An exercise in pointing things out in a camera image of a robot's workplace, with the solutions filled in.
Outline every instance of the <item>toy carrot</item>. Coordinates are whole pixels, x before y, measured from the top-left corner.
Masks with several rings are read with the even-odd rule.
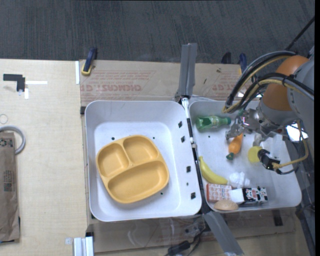
[[[239,153],[243,138],[244,138],[243,133],[233,138],[233,140],[229,144],[229,147],[228,147],[229,154],[226,156],[226,159],[233,160],[234,155]]]

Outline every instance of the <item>yellow plate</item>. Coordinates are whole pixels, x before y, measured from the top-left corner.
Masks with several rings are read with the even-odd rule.
[[[150,197],[169,181],[166,162],[146,136],[115,140],[99,150],[95,161],[106,190],[119,203]]]

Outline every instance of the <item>banana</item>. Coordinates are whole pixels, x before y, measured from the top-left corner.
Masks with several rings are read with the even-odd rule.
[[[202,176],[209,182],[213,184],[226,185],[228,180],[224,177],[214,173],[209,166],[206,164],[202,156],[199,156],[199,165]]]

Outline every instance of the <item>metal ring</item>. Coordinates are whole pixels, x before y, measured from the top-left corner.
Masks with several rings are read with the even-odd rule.
[[[6,120],[5,120],[4,122],[1,121],[1,117],[2,117],[2,116],[6,118]],[[0,124],[4,125],[4,124],[6,124],[7,122],[8,122],[8,116],[7,116],[6,114],[0,114]]]
[[[24,149],[24,147],[26,145],[25,135],[18,127],[14,126],[14,125],[5,125],[5,126],[0,127],[0,132],[4,132],[4,131],[13,131],[13,132],[18,133],[21,136],[22,143],[14,152],[16,155],[18,155]]]

